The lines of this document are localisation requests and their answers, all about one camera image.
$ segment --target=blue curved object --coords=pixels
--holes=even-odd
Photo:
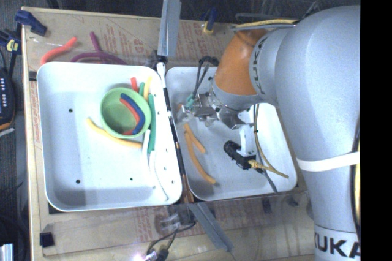
[[[143,113],[141,108],[136,104],[136,102],[134,100],[132,100],[129,96],[127,96],[125,93],[121,93],[120,96],[122,99],[127,101],[129,103],[129,105],[131,105],[135,109],[135,111],[139,114],[139,117],[140,117],[139,123],[136,125],[135,129],[132,131],[132,135],[137,135],[141,131],[143,125],[145,124],[145,121],[146,121],[145,114]]]

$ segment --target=white band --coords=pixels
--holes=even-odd
[[[322,172],[325,170],[334,170],[339,167],[358,164],[361,162],[360,151],[343,154],[342,156],[332,157],[331,159],[319,161],[304,161],[299,160],[298,166],[300,169],[308,172]]]

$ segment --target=white tray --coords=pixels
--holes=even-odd
[[[216,68],[210,68],[198,92],[209,91],[208,77],[212,77]],[[184,103],[193,91],[196,82],[197,67],[174,67],[168,70],[166,84],[173,115],[176,116],[178,104]],[[243,112],[240,118],[245,122],[253,120],[253,110]],[[213,122],[207,128],[198,118],[189,120],[190,128],[206,148],[206,154],[194,149],[202,167],[216,179],[216,184],[207,183],[199,174],[190,159],[184,138],[184,122],[176,122],[176,131],[184,159],[185,171],[192,193],[204,201],[249,197],[272,193],[273,190],[267,179],[255,170],[242,170],[235,161],[224,152],[223,145],[227,140],[240,144],[238,130],[230,130],[220,121]],[[278,192],[289,191],[296,186],[297,175],[293,160],[279,122],[276,109],[270,104],[260,104],[258,113],[258,137],[263,152],[269,162],[289,178],[269,173],[269,177],[277,187]]]
[[[156,177],[140,149],[91,130],[100,101],[118,86],[152,76],[157,137]],[[103,210],[175,203],[182,185],[160,76],[148,67],[49,62],[37,73],[45,191],[61,211]]]

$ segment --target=green bowl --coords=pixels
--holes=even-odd
[[[126,94],[140,107],[145,115],[145,123],[141,131],[135,135],[123,135],[136,126],[131,111],[120,102],[121,93]],[[129,88],[114,88],[104,95],[100,103],[102,127],[112,136],[121,139],[135,138],[143,134],[151,123],[151,110],[143,96]]]

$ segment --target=wooden table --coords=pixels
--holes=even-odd
[[[160,18],[23,9],[48,27],[43,37],[32,33],[29,26],[22,30],[31,259],[132,260],[143,255],[149,242],[161,237],[154,227],[154,218],[164,212],[164,208],[74,213],[53,213],[50,209],[43,180],[37,83],[31,78],[40,67],[40,57],[72,36],[78,37],[78,48],[93,50],[91,31],[96,33],[103,50],[142,65],[148,59],[146,55],[157,50]],[[196,66],[204,55],[222,55],[233,35],[230,25],[216,23],[214,34],[207,35],[202,31],[202,24],[201,21],[180,21],[176,61],[170,66]],[[70,55],[65,54],[56,60],[69,58]],[[268,215],[263,211],[261,203],[265,198],[214,204],[216,214],[224,218],[220,223],[225,225],[225,233],[235,244],[234,252],[217,250],[198,223],[178,236],[168,260],[271,260],[298,255],[301,260],[312,260],[313,223],[304,214],[307,195],[300,176],[298,184],[292,193],[270,198],[270,203],[280,206],[277,214]],[[287,205],[287,197],[292,194],[298,201],[295,210]],[[40,245],[43,233],[53,235],[54,246],[43,248]]]

